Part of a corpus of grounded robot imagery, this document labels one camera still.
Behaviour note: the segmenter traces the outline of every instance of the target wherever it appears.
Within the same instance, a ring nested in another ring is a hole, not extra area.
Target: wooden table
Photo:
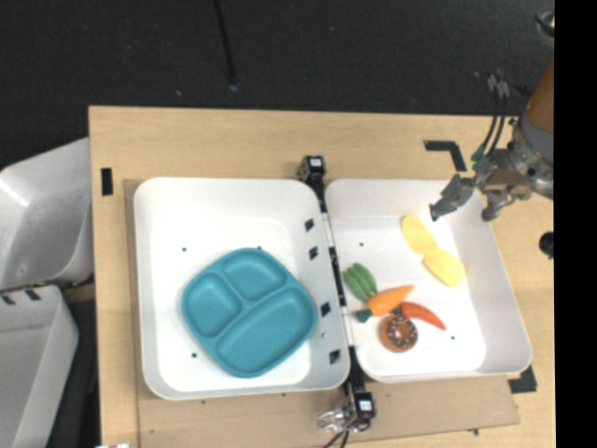
[[[455,172],[450,154],[427,151],[423,141],[455,141],[468,160],[489,123],[487,118],[468,116],[90,108],[102,442],[138,446],[143,438],[143,420],[140,420],[143,397],[136,380],[124,181],[158,175],[293,177],[302,157],[308,154],[324,156],[329,180],[339,177],[449,179]],[[428,400],[423,404],[427,413],[414,413],[412,423],[405,425],[422,423],[423,433],[444,433],[362,444],[363,439],[353,437],[351,444],[371,448],[416,448],[430,443],[436,447],[555,445],[553,261],[538,248],[540,236],[553,229],[552,202],[535,195],[528,202],[505,209],[492,224],[529,333],[538,382],[536,392],[515,395],[513,401],[509,392],[506,400],[505,377],[495,380],[492,389],[495,406],[503,403],[505,411],[509,410],[508,404],[516,407],[521,422],[517,424],[514,420],[512,425],[507,421],[511,416],[500,418],[499,410],[495,409],[496,422],[489,419],[485,425],[507,423],[507,426],[481,429],[477,435],[462,431],[463,427],[457,423],[451,425],[450,421],[451,410],[456,420],[463,407],[451,407],[446,396],[438,399],[437,404]],[[281,402],[268,402],[272,403],[271,420],[275,421],[275,403]],[[280,407],[282,416],[288,408]],[[440,410],[445,411],[443,417],[438,413]],[[427,414],[430,419],[425,424],[420,418]],[[181,423],[190,424],[192,419],[190,416]],[[175,437],[185,427],[148,430],[146,439],[151,440],[149,435],[155,434],[157,439],[160,430]],[[420,434],[406,428],[401,433],[401,436]]]

